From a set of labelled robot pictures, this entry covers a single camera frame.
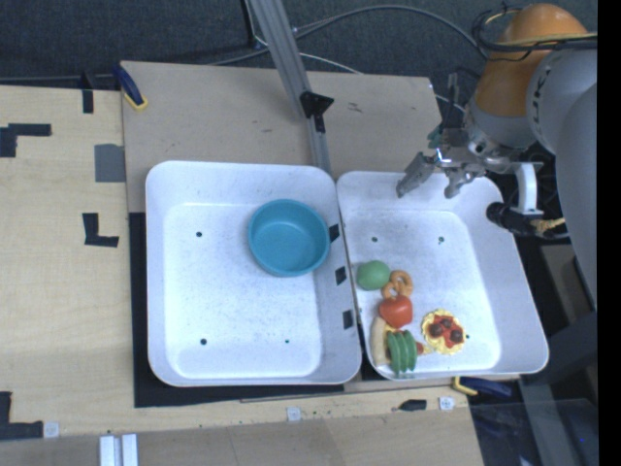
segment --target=toy pretzel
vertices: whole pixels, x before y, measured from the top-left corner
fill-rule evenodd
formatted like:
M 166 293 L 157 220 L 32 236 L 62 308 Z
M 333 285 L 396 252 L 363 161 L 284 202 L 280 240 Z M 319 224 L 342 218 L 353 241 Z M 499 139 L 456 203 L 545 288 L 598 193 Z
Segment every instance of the toy pretzel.
M 397 294 L 410 297 L 413 290 L 414 284 L 411 281 L 411 276 L 405 271 L 397 270 L 390 273 L 390 281 L 382 287 L 381 296 L 385 299 L 394 297 L 394 291 Z

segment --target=blue bowl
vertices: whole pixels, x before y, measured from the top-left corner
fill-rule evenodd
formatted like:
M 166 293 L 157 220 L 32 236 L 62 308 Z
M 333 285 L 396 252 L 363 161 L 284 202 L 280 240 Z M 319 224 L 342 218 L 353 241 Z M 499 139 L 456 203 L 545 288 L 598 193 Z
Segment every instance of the blue bowl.
M 311 207 L 273 200 L 250 219 L 248 243 L 257 263 L 280 277 L 300 276 L 321 265 L 330 250 L 328 226 Z

